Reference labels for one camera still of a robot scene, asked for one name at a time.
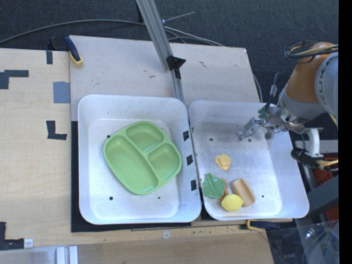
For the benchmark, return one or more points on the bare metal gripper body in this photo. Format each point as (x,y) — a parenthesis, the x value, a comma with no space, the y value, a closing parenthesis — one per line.
(277,120)

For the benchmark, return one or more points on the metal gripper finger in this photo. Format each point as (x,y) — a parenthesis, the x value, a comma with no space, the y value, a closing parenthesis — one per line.
(270,134)
(249,128)

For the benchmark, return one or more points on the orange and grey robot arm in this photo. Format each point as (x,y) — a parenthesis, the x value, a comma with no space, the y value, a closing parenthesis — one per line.
(305,84)

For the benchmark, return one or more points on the white plastic tray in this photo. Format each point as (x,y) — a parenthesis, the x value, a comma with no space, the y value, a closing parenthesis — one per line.
(132,208)
(253,158)

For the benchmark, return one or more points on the yellow toy pasta piece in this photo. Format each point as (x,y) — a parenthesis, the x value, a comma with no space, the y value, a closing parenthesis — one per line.
(223,161)

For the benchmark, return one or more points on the tan toy hot dog bun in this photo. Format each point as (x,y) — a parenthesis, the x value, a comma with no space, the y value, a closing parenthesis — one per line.
(243,191)

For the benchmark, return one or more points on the orange-brown toy bread slice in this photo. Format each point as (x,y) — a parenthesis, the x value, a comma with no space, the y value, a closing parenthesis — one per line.
(226,188)

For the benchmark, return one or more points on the green toy lettuce leaf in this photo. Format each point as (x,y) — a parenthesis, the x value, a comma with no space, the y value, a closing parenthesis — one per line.
(213,187)

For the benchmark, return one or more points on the yellow toy lemon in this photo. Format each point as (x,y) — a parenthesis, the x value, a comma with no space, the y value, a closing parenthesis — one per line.
(231,203)

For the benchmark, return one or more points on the green divided plate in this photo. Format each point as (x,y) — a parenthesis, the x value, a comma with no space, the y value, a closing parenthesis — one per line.
(129,161)

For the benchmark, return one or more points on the black cylinder on white bracket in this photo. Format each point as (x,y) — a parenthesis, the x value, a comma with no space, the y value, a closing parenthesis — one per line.
(314,144)

